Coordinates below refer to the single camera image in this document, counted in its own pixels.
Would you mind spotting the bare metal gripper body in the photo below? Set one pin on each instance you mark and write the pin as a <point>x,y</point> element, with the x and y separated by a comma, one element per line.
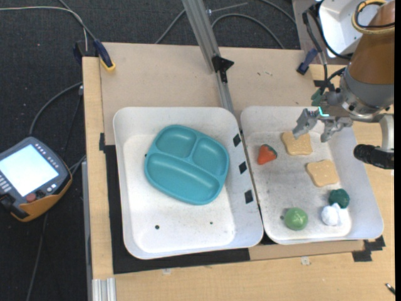
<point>360,113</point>

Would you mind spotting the pale brown flat board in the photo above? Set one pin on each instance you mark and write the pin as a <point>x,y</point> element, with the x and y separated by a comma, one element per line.
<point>163,80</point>

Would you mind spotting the white plastic tray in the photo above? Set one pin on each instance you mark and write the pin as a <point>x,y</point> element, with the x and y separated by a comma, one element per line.
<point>181,227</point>
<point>282,187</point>

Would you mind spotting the tan toy bread slice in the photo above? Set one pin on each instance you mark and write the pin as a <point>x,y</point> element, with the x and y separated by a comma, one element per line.
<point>298,146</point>
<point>322,173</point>

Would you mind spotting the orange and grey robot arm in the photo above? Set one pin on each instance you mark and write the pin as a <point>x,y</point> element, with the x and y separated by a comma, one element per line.
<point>372,58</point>

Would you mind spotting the red toy strawberry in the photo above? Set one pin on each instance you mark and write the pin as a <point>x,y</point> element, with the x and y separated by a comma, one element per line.
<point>266,155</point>

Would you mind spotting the black cylinder on white bracket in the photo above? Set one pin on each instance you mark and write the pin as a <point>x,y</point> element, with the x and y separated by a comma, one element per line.
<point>372,155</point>

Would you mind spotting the teal divided plate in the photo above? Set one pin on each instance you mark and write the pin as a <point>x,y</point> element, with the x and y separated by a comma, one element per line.
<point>185,174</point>

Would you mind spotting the dark green toy broccoli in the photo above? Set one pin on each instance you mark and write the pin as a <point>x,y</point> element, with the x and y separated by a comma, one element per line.
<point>339,197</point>

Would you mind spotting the small black pen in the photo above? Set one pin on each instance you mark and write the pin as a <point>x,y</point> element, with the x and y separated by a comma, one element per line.
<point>390,288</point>

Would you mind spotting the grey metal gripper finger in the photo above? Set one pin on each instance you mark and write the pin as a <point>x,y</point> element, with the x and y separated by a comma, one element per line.
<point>304,122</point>
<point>332,127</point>

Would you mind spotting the green toy apple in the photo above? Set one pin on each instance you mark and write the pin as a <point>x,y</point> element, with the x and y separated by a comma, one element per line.
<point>296,219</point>

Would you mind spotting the white toy cauliflower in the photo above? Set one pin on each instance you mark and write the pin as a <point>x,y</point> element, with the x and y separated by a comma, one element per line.
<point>330,215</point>

